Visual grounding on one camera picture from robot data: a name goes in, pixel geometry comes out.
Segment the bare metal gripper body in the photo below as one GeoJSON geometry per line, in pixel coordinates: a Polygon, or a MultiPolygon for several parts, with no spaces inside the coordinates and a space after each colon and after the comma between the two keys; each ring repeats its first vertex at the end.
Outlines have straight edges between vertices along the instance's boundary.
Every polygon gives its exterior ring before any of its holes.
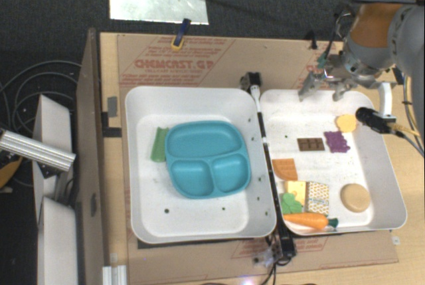
{"type": "Polygon", "coordinates": [[[322,69],[321,79],[328,84],[374,84],[387,68],[373,68],[357,58],[331,54],[317,60],[322,69]]]}

